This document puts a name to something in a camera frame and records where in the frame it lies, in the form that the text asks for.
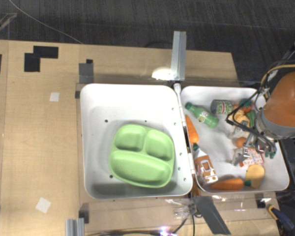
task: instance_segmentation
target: toy carrot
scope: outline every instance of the toy carrot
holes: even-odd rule
[[[189,141],[192,144],[196,144],[199,141],[199,135],[189,116],[186,116],[186,123],[187,123]]]
[[[211,184],[216,190],[240,190],[244,186],[244,181],[240,178],[232,178]]]

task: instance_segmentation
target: wooden table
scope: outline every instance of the wooden table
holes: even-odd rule
[[[39,73],[24,72],[24,55],[34,45],[58,47],[59,57],[41,59]],[[171,50],[0,40],[0,54],[0,236],[64,235],[66,219],[76,219],[80,208],[79,63],[93,60],[95,81],[149,83],[153,69],[170,65]],[[187,51],[186,77],[237,80],[231,54],[216,52]],[[50,101],[52,92],[58,102]],[[267,195],[277,205],[275,195]],[[51,202],[46,213],[35,208],[41,197]],[[222,217],[231,217],[230,210],[222,208]],[[226,221],[233,235],[278,235],[265,209],[249,212]],[[211,235],[203,219],[196,223],[197,233]],[[190,235],[192,226],[179,232]]]

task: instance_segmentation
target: tin can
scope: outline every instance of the tin can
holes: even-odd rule
[[[212,114],[228,115],[233,110],[233,104],[229,100],[213,100],[211,103]]]

